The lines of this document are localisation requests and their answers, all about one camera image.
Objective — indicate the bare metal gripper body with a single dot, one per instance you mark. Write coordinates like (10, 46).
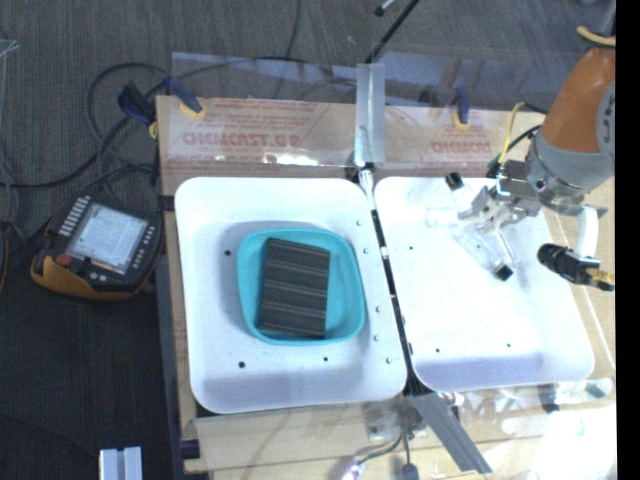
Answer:
(520, 188)

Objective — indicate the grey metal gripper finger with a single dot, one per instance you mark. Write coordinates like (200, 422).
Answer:
(511, 214)
(477, 203)

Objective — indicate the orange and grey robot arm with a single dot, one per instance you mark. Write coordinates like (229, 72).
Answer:
(575, 118)

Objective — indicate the clear plastic bottle black cap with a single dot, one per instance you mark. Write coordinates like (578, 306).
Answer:
(502, 271)
(454, 180)

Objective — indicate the white plastic tray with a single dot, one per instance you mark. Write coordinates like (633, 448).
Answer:
(290, 378)
(475, 328)

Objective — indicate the blue bowl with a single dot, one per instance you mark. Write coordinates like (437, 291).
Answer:
(347, 288)

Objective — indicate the dark grey ribbed block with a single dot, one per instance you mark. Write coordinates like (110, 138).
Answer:
(294, 288)

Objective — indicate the brown cardboard board red print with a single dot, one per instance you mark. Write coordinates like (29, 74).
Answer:
(240, 133)

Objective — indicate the black cylinder on white bracket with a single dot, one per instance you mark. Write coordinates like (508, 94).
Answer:
(565, 260)

